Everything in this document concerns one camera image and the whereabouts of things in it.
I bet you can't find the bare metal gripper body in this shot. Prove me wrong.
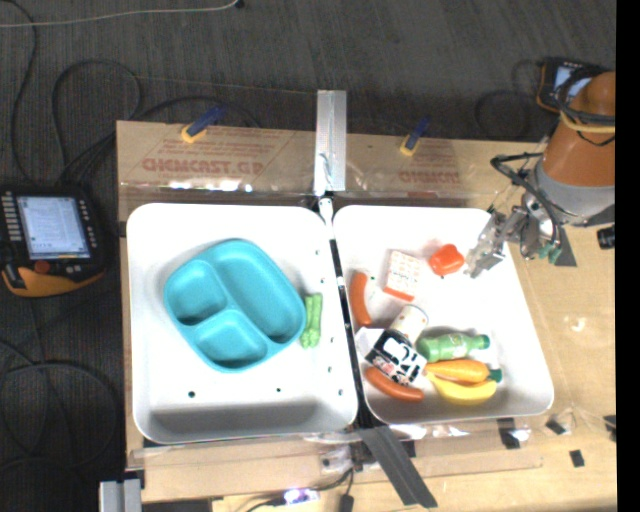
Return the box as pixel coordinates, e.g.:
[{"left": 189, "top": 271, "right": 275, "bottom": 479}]
[{"left": 478, "top": 193, "right": 557, "bottom": 256}]

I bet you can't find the orange toy bell pepper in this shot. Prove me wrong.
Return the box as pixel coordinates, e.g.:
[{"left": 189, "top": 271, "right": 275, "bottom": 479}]
[{"left": 427, "top": 243, "right": 466, "bottom": 278}]

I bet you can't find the white plastic tray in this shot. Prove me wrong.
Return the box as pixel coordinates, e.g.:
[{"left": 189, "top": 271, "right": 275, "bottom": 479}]
[
  {"left": 125, "top": 201, "right": 360, "bottom": 446},
  {"left": 331, "top": 204, "right": 556, "bottom": 427}
]

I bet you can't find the white and orange carton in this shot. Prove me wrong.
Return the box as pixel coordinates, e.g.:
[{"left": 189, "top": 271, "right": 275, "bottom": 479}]
[{"left": 382, "top": 249, "right": 422, "bottom": 303}]

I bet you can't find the white and orange can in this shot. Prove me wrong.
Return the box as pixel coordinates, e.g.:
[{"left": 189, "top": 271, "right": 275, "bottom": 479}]
[{"left": 389, "top": 303, "right": 430, "bottom": 347}]

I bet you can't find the green plastic bottle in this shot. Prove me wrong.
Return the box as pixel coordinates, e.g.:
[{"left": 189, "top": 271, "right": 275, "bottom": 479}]
[{"left": 415, "top": 332, "right": 492, "bottom": 364}]

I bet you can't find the orange toy carrot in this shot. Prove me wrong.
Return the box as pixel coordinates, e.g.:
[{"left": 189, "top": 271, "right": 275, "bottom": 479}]
[{"left": 424, "top": 358, "right": 504, "bottom": 386}]

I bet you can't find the orange toy sausage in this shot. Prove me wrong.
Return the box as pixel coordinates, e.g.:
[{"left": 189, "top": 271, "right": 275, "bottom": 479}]
[
  {"left": 363, "top": 366, "right": 426, "bottom": 404},
  {"left": 348, "top": 270, "right": 374, "bottom": 328}
]

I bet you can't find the black and white carton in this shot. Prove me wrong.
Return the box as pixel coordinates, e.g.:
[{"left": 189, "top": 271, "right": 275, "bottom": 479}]
[{"left": 355, "top": 326, "right": 429, "bottom": 388}]

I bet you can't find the yellow banana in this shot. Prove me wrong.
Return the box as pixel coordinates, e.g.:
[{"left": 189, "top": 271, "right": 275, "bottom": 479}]
[{"left": 426, "top": 371, "right": 499, "bottom": 407}]

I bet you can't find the green toy asparagus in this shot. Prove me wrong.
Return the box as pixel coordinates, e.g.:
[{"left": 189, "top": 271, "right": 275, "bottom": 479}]
[{"left": 298, "top": 292, "right": 325, "bottom": 350}]

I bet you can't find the blue divided plate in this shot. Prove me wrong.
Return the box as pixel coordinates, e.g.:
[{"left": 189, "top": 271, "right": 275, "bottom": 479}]
[{"left": 162, "top": 238, "right": 308, "bottom": 374}]

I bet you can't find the brown cardboard board red print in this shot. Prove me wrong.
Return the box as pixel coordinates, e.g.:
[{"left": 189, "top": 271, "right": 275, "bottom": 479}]
[{"left": 115, "top": 119, "right": 571, "bottom": 472}]

